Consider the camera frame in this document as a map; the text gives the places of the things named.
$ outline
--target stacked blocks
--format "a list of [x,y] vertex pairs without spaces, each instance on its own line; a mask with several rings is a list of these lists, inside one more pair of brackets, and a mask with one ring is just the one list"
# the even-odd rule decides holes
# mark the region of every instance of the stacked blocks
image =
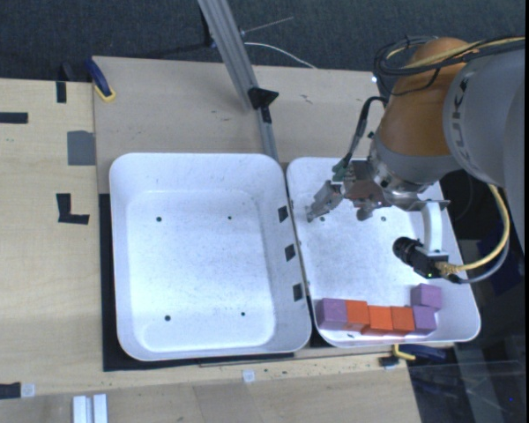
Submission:
[[443,306],[441,288],[419,284],[410,291],[410,306],[375,306],[366,301],[323,298],[316,304],[317,327],[352,330],[362,335],[426,336],[437,329]]

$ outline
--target white tray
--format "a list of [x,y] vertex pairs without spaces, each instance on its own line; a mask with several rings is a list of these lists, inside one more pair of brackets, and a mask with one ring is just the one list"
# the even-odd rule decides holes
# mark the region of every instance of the white tray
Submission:
[[[380,306],[406,306],[410,289],[420,283],[440,286],[443,308],[437,313],[437,330],[428,336],[365,336],[360,332],[319,330],[331,345],[356,347],[395,343],[435,343],[467,341],[478,335],[481,318],[469,285],[455,285],[444,279],[427,281],[392,253],[400,236],[423,240],[423,220],[419,212],[396,207],[378,209],[372,218],[358,221],[350,201],[343,201],[322,219],[306,220],[306,205],[340,159],[300,158],[287,170],[288,193],[294,202],[294,223],[309,295],[315,306],[323,298],[366,301]],[[438,184],[422,198],[442,199]],[[443,213],[443,249],[450,262],[462,263],[449,220]]]
[[289,353],[308,342],[302,267],[276,161],[129,153],[112,164],[109,184],[117,336],[130,356]]

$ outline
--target robotic arm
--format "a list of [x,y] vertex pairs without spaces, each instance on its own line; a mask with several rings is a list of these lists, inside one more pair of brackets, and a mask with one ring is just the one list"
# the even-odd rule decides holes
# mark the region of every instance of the robotic arm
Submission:
[[[413,47],[417,49],[406,66],[389,65],[391,57]],[[425,243],[398,239],[394,253],[425,277],[454,279],[453,270],[444,274],[448,257],[431,247],[435,236],[429,239],[435,233],[431,225],[439,224],[435,208],[442,210],[448,202],[423,201],[419,195],[462,168],[488,183],[493,192],[505,190],[525,253],[525,38],[474,43],[406,39],[380,50],[375,75],[382,88],[385,78],[399,78],[388,100],[375,97],[365,103],[349,152],[333,168],[332,180],[315,195],[308,221],[343,199],[353,202],[358,220],[392,205],[422,212]],[[368,158],[352,160],[373,100],[385,103],[384,116]],[[503,218],[509,225],[505,209]]]

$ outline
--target blue and yellow clamp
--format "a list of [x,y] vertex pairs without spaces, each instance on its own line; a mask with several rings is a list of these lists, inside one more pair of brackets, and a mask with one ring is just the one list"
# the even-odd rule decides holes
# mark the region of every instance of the blue and yellow clamp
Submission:
[[88,58],[85,61],[85,67],[94,82],[94,91],[98,93],[101,99],[105,102],[111,102],[115,99],[115,91],[108,84],[98,64],[92,58]]

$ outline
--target wooden table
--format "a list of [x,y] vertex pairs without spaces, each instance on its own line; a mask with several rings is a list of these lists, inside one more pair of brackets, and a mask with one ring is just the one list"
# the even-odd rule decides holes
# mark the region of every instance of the wooden table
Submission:
[[[186,78],[190,70],[206,69],[222,78],[213,80],[225,86],[222,92],[228,86],[233,92],[222,64],[165,63]],[[361,103],[376,93],[366,72],[255,69],[262,87],[280,92],[272,117],[282,162],[342,155]],[[55,82],[0,79],[0,112],[29,115],[28,124],[0,123],[0,383],[31,383],[37,395],[0,402],[0,415],[21,421],[32,412],[45,415],[56,403],[70,416],[72,396],[103,391],[110,421],[236,421],[215,397],[241,400],[237,411],[252,416],[243,421],[356,421],[359,413],[364,420],[419,421],[403,361],[388,371],[378,365],[384,349],[304,348],[288,360],[102,371],[98,195],[104,185],[95,166],[67,160],[67,132],[98,134],[98,109],[90,84],[66,83],[66,93],[67,101],[58,103]],[[235,120],[235,104],[221,105],[220,119]],[[381,113],[373,106],[368,130]],[[242,117],[236,123],[232,132],[246,130]],[[189,148],[179,137],[175,142]],[[239,150],[235,140],[220,142],[223,152]],[[246,151],[259,149],[257,139]],[[57,222],[57,193],[71,193],[71,211],[89,214],[89,223]],[[242,382],[246,369],[254,370],[255,382]],[[212,412],[223,419],[208,419]]]

